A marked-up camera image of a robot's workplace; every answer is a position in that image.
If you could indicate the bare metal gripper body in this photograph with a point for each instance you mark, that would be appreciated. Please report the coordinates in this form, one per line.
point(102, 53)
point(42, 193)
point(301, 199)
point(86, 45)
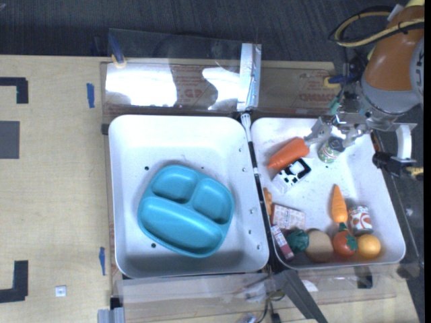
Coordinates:
point(352, 118)

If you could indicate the large orange carrot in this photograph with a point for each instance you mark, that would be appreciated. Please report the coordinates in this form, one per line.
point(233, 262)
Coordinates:
point(289, 153)

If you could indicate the white plastic tray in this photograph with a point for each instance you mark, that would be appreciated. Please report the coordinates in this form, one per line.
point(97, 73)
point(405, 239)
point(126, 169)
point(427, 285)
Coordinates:
point(313, 197)
point(182, 140)

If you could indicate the orange and white carton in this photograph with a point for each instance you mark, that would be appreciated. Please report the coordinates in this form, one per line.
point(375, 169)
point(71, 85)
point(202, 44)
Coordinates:
point(288, 216)

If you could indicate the orange toy biscuit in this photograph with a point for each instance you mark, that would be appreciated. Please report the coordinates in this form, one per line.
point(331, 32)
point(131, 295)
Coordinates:
point(268, 200)

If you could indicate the red tomato with green top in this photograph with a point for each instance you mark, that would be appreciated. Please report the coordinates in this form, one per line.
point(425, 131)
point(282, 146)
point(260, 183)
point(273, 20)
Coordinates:
point(343, 244)

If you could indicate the black and white carton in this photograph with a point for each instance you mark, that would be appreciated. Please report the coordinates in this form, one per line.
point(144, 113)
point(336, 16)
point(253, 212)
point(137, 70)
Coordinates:
point(291, 177)

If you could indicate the blue divided plate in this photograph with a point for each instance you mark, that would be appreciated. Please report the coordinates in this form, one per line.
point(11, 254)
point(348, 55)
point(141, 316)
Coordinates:
point(185, 214)

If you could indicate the small orange carrot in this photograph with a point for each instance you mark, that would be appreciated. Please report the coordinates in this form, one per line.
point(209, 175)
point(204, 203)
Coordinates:
point(338, 205)

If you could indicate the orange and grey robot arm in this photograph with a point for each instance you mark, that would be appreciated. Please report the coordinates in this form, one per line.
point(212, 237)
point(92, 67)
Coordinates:
point(387, 66)

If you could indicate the orange fruit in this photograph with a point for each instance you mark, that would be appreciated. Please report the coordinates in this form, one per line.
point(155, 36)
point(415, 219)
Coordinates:
point(369, 246)

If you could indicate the orange and white can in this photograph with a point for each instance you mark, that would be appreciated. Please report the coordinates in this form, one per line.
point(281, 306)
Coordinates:
point(360, 220)

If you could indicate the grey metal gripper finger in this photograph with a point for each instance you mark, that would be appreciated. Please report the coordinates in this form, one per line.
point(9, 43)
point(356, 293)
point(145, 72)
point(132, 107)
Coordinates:
point(320, 131)
point(353, 137)

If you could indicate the black cylinder on white bracket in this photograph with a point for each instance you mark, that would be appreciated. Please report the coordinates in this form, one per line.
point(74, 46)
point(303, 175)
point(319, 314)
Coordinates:
point(390, 163)

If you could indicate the green broccoli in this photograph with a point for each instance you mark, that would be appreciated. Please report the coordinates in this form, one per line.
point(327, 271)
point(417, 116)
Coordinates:
point(298, 241)

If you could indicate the tan potato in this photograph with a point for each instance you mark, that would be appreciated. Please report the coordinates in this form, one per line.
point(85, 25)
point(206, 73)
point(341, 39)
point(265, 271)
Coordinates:
point(319, 246)

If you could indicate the red and white small carton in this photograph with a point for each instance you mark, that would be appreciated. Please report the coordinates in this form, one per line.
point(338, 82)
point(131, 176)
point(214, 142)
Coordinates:
point(282, 242)

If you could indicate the green and white can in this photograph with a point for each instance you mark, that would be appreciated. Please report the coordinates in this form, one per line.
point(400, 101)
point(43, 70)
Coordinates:
point(326, 155)

